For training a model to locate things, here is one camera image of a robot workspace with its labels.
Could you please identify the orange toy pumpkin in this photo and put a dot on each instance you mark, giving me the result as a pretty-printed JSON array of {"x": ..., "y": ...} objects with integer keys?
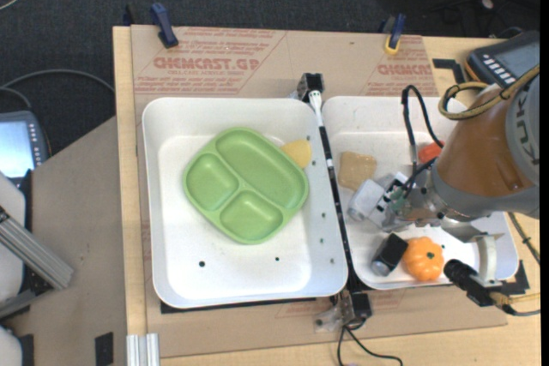
[{"x": 424, "y": 259}]

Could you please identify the white plastic tray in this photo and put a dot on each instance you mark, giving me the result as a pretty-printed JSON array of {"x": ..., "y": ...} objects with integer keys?
[
  {"x": 240, "y": 270},
  {"x": 369, "y": 124}
]

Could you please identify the brown cardboard board, red print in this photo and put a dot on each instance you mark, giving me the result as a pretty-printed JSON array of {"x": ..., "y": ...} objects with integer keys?
[{"x": 257, "y": 55}]

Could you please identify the orange-red toy piece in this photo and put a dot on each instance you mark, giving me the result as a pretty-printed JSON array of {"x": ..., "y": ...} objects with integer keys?
[{"x": 429, "y": 151}]

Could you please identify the thin black and white rod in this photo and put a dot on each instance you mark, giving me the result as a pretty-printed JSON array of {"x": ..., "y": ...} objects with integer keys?
[{"x": 328, "y": 154}]

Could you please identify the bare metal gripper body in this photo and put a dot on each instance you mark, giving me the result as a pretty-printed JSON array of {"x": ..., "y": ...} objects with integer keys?
[{"x": 418, "y": 208}]

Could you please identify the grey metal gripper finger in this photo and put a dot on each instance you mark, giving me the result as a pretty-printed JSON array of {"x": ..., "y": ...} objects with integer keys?
[
  {"x": 383, "y": 218},
  {"x": 395, "y": 183}
]

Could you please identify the black can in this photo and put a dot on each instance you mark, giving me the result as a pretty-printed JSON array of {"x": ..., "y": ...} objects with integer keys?
[{"x": 391, "y": 253}]

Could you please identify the green divided plate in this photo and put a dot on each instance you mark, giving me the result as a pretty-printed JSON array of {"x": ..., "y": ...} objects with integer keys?
[{"x": 244, "y": 184}]

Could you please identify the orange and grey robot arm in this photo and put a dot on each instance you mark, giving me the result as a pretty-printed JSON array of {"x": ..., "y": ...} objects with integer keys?
[{"x": 480, "y": 150}]

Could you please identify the black cylinder on white bracket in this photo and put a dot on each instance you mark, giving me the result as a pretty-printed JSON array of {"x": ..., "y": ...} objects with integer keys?
[{"x": 465, "y": 275}]

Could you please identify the tan toy bread slice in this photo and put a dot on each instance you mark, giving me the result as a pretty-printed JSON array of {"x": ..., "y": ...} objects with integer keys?
[{"x": 356, "y": 169}]

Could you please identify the pale yellow toy slice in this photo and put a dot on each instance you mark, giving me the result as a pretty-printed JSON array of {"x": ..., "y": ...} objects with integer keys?
[{"x": 300, "y": 151}]

